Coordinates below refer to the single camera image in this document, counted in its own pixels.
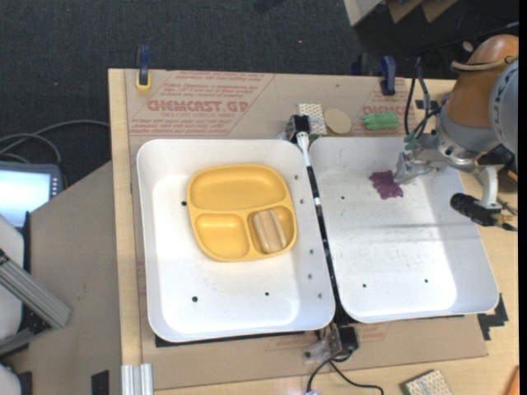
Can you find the tan round biscuit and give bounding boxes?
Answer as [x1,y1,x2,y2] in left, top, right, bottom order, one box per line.
[323,108,352,136]

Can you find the yellow divided plate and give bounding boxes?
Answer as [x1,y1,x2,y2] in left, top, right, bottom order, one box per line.
[185,163,299,263]

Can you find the black cylinder on white bracket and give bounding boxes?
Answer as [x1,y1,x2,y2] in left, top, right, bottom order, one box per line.
[450,165,514,228]

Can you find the tan toy bread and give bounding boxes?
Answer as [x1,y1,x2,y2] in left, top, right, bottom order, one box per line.
[251,209,288,255]

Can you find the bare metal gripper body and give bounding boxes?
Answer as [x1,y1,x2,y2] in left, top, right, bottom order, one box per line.
[406,136,481,175]

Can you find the black block with thin wires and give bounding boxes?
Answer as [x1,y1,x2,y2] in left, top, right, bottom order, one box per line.
[287,114,312,141]
[333,325,360,352]

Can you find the green toy vegetable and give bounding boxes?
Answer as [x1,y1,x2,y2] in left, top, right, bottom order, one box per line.
[361,111,401,132]

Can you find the purple toy grapes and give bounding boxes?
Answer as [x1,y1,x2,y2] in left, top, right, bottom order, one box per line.
[368,170,405,201]

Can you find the thin black and white rod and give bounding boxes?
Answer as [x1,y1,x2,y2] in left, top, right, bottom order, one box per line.
[296,131,345,328]

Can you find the white patterned packet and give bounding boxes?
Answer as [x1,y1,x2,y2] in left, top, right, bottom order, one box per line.
[400,369,455,395]
[297,102,329,137]

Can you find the brown cardboard board red print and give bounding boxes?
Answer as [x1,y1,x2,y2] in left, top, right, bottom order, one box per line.
[123,69,510,391]

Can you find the white plastic tray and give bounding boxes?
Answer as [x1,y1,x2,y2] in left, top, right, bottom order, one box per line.
[308,136,501,324]
[136,138,337,343]

